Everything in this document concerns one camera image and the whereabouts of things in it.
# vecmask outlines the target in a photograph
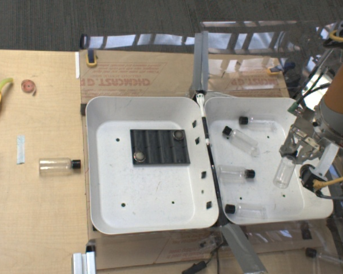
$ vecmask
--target glass tube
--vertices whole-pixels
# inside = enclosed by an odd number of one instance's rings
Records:
[[[258,148],[258,142],[253,138],[247,136],[240,130],[231,129],[228,126],[224,128],[222,133],[230,140],[232,145],[241,151],[250,154],[253,157],[259,156],[260,151]]]
[[[266,208],[262,205],[238,203],[236,205],[227,204],[225,206],[227,214],[233,214],[242,218],[266,219]]]
[[[280,165],[278,166],[276,174],[274,176],[273,184],[280,189],[287,188],[290,184],[295,166],[295,157],[291,155],[285,155],[284,157],[282,157]]]
[[[330,255],[328,253],[323,253],[323,252],[317,251],[314,248],[307,248],[305,250],[305,254],[307,257],[311,257],[311,258],[316,257],[320,260],[330,262],[334,265],[338,265],[343,269],[343,257]]]
[[[81,168],[80,160],[70,158],[41,158],[39,160],[40,175],[70,174],[74,169]]]
[[[272,116],[249,115],[239,117],[239,125],[242,128],[248,128],[255,131],[275,131],[276,123]]]
[[[243,183],[246,179],[252,179],[256,175],[254,170],[247,170],[245,167],[226,165],[218,166],[217,172],[219,178],[235,183]]]

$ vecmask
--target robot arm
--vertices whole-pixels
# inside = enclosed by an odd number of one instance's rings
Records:
[[[325,175],[335,158],[343,156],[343,64],[313,111],[299,108],[297,102],[294,107],[289,111],[297,119],[290,127],[280,154],[294,155],[296,164],[319,159],[316,167],[304,164],[300,171],[302,185],[319,196],[320,189],[314,182],[327,181]]]

